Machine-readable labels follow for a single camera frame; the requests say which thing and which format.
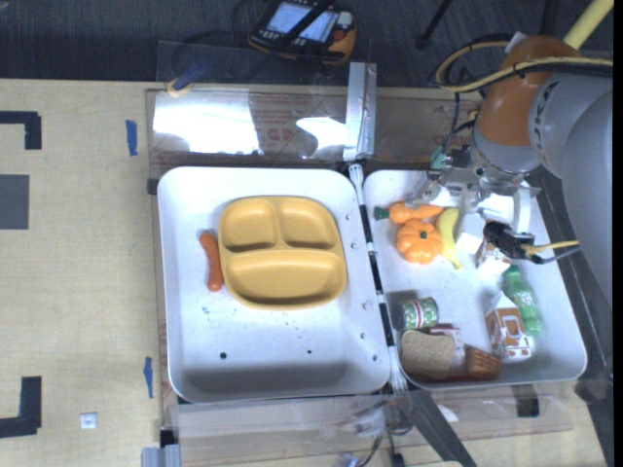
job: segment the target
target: chocolate milk carton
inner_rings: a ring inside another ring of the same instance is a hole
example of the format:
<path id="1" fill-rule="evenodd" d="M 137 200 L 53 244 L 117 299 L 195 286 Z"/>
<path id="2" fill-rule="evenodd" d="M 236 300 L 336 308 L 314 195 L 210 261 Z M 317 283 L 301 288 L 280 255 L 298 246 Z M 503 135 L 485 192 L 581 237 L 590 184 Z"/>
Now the chocolate milk carton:
<path id="1" fill-rule="evenodd" d="M 519 309 L 501 291 L 492 298 L 485 321 L 494 356 L 503 363 L 517 363 L 531 357 L 530 338 Z"/>

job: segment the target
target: dark floor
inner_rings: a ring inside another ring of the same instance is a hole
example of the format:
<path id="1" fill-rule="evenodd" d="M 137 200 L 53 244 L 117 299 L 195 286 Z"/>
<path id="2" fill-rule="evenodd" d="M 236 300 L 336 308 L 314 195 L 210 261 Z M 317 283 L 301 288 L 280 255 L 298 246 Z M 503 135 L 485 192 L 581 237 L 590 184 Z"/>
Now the dark floor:
<path id="1" fill-rule="evenodd" d="M 357 21 L 352 58 L 378 64 L 381 87 L 428 87 L 427 77 L 447 54 L 490 33 L 563 38 L 592 0 L 455 0 L 420 50 L 424 33 L 443 0 L 339 0 Z M 0 0 L 0 78 L 161 81 L 166 43 L 201 34 L 197 43 L 247 48 L 245 34 L 260 17 L 262 0 Z M 613 13 L 583 44 L 586 54 L 613 53 Z M 497 62 L 482 64 L 492 71 Z M 549 183 L 556 200 L 557 183 Z M 561 265 L 574 277 L 582 260 Z M 578 392 L 592 413 L 608 463 L 613 464 L 611 312 L 593 281 L 576 286 L 574 308 L 591 357 Z"/>

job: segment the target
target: device screen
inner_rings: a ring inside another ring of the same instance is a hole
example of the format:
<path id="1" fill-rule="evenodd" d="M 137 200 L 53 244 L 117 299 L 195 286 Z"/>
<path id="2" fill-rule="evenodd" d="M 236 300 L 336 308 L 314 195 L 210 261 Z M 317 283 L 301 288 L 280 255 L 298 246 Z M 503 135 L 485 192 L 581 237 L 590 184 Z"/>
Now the device screen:
<path id="1" fill-rule="evenodd" d="M 297 22 L 304 18 L 311 9 L 312 7 L 305 5 L 281 2 L 266 28 L 269 31 L 276 31 L 277 33 L 287 33 Z M 324 42 L 327 36 L 329 36 L 329 32 L 337 18 L 338 14 L 335 12 L 323 12 L 314 22 L 305 28 L 300 37 L 307 40 L 315 40 L 316 42 Z"/>

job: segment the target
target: orange pumpkin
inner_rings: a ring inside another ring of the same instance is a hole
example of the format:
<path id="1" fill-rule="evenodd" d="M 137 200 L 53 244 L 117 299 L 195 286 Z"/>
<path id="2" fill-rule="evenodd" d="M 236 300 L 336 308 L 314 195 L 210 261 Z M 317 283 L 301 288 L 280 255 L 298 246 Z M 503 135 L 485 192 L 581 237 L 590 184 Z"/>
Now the orange pumpkin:
<path id="1" fill-rule="evenodd" d="M 393 223 L 402 225 L 409 220 L 423 220 L 425 218 L 432 218 L 441 214 L 444 210 L 441 206 L 435 206 L 433 204 L 420 204 L 417 207 L 407 206 L 404 201 L 395 202 L 389 207 L 389 219 Z"/>
<path id="2" fill-rule="evenodd" d="M 443 248 L 435 226 L 421 220 L 409 220 L 398 231 L 396 248 L 409 263 L 428 265 Z"/>

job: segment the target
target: sausage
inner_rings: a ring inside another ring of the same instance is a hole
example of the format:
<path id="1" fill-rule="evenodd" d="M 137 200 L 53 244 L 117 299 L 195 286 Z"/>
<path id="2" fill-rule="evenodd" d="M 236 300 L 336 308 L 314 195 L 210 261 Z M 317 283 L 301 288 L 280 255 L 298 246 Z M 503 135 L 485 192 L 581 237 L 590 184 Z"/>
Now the sausage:
<path id="1" fill-rule="evenodd" d="M 202 244 L 209 267 L 207 288 L 211 292 L 218 292 L 223 287 L 223 271 L 221 270 L 221 257 L 218 252 L 218 242 L 210 232 L 203 232 L 199 241 Z"/>

